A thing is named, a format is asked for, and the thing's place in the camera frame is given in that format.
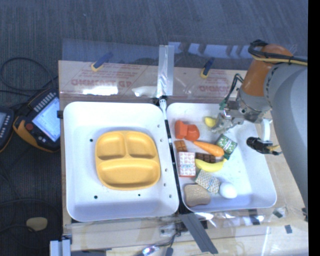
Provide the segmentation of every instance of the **black cable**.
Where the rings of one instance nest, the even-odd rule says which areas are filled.
[[[173,255],[174,249],[172,248],[172,245],[173,245],[174,242],[175,242],[176,236],[177,236],[177,235],[180,235],[180,234],[181,234],[180,232],[175,233],[175,234],[172,236],[169,244],[161,245],[161,246],[168,246],[168,248],[167,248],[166,251],[165,251],[165,256],[172,256],[172,255]]]
[[[166,246],[171,247],[171,246],[173,245],[174,241],[175,241],[175,237],[176,237],[177,235],[179,235],[179,234],[180,234],[180,232],[176,232],[176,233],[171,237],[171,239],[170,239],[169,242],[167,242],[167,243],[162,243],[162,244],[156,244],[155,246],[157,246],[157,247],[166,247]]]
[[[27,225],[21,225],[21,224],[10,225],[10,226],[7,226],[5,228],[0,229],[0,234],[3,234],[4,232],[7,232],[8,230],[11,230],[11,229],[14,229],[14,228],[28,229],[29,231],[33,232],[36,235],[36,237],[38,238],[39,241],[43,242],[42,237],[37,233],[37,231],[35,231],[32,227],[27,226]],[[21,246],[25,247],[25,248],[33,249],[33,250],[42,250],[42,249],[48,248],[48,246],[49,246],[49,245],[43,245],[43,246],[35,247],[35,246],[30,246],[30,245],[23,244],[21,242],[18,242],[18,243]]]
[[[31,89],[31,88],[20,88],[20,87],[15,87],[13,85],[11,85],[3,76],[3,71],[4,71],[4,67],[9,63],[9,62],[12,62],[12,61],[15,61],[15,60],[27,60],[27,61],[30,61],[30,62],[33,62],[33,63],[36,63],[37,65],[39,65],[41,68],[43,68],[47,73],[48,75],[50,76],[50,82],[52,83],[52,85],[55,87],[56,84],[55,84],[55,81],[54,81],[54,76],[52,75],[52,73],[50,72],[50,70],[43,64],[41,64],[40,62],[32,59],[32,58],[28,58],[28,57],[12,57],[12,58],[9,58],[7,59],[5,62],[3,62],[0,66],[0,80],[9,88],[11,89],[14,89],[14,90],[19,90],[19,91],[41,91],[41,90],[44,90],[43,86],[41,88],[36,88],[36,89]]]
[[[20,198],[20,199],[13,199],[13,200],[8,200],[8,201],[3,201],[3,202],[0,202],[0,207],[3,207],[3,206],[7,206],[7,205],[11,205],[11,204],[15,204],[15,203],[21,203],[21,202],[34,202],[34,203],[39,203],[39,204],[45,204],[49,207],[51,207],[56,215],[59,217],[59,222],[60,222],[60,227],[62,226],[62,220],[61,220],[61,216],[60,216],[60,212],[59,210],[51,205],[50,203],[44,201],[44,200],[41,200],[41,199],[37,199],[37,198]]]
[[[21,197],[20,197],[19,193],[17,192],[17,190],[15,189],[15,187],[13,186],[11,180],[9,180],[7,177],[2,175],[1,173],[0,173],[0,177],[9,184],[9,187],[12,189],[13,193],[15,194],[16,199],[20,199]]]
[[[16,95],[22,95],[22,96],[31,96],[29,94],[25,94],[25,93],[22,93],[22,92],[17,92],[17,91],[11,91],[11,90],[3,90],[3,89],[0,89],[0,92],[2,93],[8,93],[8,94],[16,94]]]
[[[20,103],[13,104],[13,105],[9,106],[8,108],[9,108],[9,109],[12,109],[13,111],[15,111],[14,108],[15,108],[16,106],[26,105],[26,104],[29,104],[29,103],[30,103],[30,101],[23,101],[23,102],[20,102]]]
[[[228,93],[228,95],[224,98],[225,102],[228,102],[231,93],[234,91],[234,89],[236,88],[237,82],[240,81],[241,83],[244,81],[244,79],[241,77],[241,75],[239,73],[236,73],[233,77],[233,81],[230,87],[230,91]]]
[[[283,55],[283,54],[278,54],[278,53],[270,53],[270,52],[262,52],[259,50],[255,50],[255,48],[257,47],[264,47],[268,45],[267,42],[262,41],[260,39],[253,41],[249,48],[248,48],[248,52],[256,57],[261,57],[264,56],[266,59],[283,59],[283,60],[289,60],[290,62],[293,61],[299,61],[299,62],[304,62],[307,63],[308,61],[304,58],[299,58],[299,57],[294,57],[294,56],[287,56],[287,55]]]

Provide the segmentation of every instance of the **toy egg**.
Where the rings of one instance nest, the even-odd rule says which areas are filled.
[[[222,182],[219,187],[219,194],[227,199],[236,198],[238,193],[234,185],[230,182]]]

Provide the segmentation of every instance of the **small white box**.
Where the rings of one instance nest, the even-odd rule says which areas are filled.
[[[178,170],[180,177],[195,177],[196,164],[194,152],[179,152]]]

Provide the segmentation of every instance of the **blue clip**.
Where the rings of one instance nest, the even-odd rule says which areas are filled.
[[[210,58],[207,63],[203,66],[202,70],[201,70],[201,74],[200,76],[204,79],[206,79],[209,75],[209,70],[212,66],[212,64],[214,63],[215,58]]]
[[[113,54],[111,51],[103,55],[100,59],[98,59],[95,63],[91,64],[91,69],[94,72],[97,72],[99,69],[101,69],[105,62],[108,62],[110,58],[113,57]]]

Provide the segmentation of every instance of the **green food package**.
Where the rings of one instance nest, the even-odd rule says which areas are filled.
[[[231,155],[231,153],[235,150],[237,147],[237,143],[225,136],[224,134],[221,134],[219,139],[216,142],[216,145],[219,146],[226,152],[228,155]]]

